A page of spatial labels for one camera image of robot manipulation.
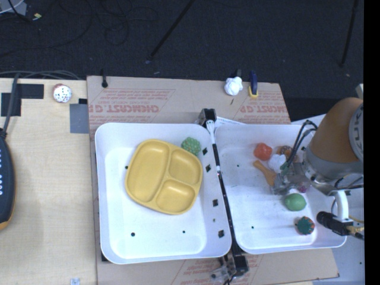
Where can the yellow divided plate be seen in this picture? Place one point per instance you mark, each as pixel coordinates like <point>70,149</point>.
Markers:
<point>154,174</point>

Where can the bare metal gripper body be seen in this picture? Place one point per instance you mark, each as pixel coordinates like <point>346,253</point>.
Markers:
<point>292,180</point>

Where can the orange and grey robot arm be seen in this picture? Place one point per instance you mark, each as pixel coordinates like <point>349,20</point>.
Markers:
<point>332,135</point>

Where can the brown cardboard board red print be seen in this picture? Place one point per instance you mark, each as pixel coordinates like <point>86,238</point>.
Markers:
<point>184,105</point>

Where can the thin black and white rod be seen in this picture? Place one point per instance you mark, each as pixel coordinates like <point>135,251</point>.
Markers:
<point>221,183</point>

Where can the white lumpy toy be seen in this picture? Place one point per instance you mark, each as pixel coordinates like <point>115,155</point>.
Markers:
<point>277,162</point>

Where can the white plastic tray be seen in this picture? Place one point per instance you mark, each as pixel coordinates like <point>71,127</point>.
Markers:
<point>258,218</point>
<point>154,236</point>

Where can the green grapes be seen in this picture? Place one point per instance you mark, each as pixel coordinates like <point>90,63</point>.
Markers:
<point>191,146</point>

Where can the white toy cauliflower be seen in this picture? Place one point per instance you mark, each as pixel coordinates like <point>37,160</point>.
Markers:
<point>233,85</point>

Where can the green and orange round toy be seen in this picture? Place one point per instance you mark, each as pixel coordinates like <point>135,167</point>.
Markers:
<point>305,225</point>

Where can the white spotted ball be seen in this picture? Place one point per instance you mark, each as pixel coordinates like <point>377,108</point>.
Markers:
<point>62,93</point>

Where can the tan toy drumstick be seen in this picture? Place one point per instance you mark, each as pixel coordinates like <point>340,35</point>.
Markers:
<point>267,172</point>

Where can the brown doughnut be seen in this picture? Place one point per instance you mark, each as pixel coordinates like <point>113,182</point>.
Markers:
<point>286,150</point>

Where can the green lime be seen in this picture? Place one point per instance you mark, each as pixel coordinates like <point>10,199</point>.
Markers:
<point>295,202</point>

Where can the black cylinder on white bracket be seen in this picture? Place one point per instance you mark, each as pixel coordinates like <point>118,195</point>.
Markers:
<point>331,221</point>

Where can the purple grapes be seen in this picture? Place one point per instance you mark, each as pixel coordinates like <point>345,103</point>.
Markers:
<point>302,188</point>

